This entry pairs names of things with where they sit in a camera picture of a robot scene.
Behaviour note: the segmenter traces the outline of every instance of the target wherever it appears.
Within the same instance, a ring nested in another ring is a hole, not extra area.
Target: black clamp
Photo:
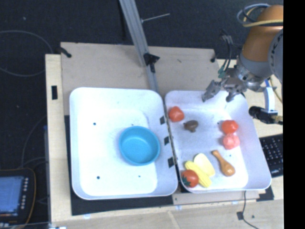
[[[150,66],[151,72],[156,73],[156,70],[154,68],[154,64],[160,59],[160,57],[149,54],[149,53],[144,54],[143,57],[144,57],[146,65]]]

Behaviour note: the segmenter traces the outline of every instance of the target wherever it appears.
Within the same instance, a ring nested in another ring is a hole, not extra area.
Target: keyboard
[[[269,166],[271,177],[284,174],[283,169],[283,134],[259,138]]]

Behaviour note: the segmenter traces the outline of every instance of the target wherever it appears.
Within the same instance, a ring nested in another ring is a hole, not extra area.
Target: blue bowl
[[[142,126],[125,129],[119,138],[120,152],[130,164],[144,166],[152,163],[160,154],[157,136]]]

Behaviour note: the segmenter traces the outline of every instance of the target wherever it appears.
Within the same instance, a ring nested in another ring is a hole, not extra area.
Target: metal pole
[[[132,37],[132,41],[137,50],[141,66],[146,68],[150,88],[151,90],[158,92],[158,84],[156,81],[155,73],[152,72],[151,68],[147,66],[147,63],[144,59],[144,55],[149,54],[149,49],[135,0],[119,1],[126,19],[130,35]]]

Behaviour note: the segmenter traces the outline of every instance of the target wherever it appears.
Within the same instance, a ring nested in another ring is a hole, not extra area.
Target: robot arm
[[[263,11],[257,19],[251,14],[258,9]],[[202,95],[205,102],[215,96],[221,88],[229,94],[226,98],[230,102],[238,94],[250,89],[254,92],[264,92],[266,103],[270,103],[269,86],[261,84],[271,75],[275,75],[283,85],[283,17],[282,5],[254,4],[239,11],[237,18],[245,27],[251,27],[242,51],[237,56],[234,68],[221,68],[221,81],[212,81]]]

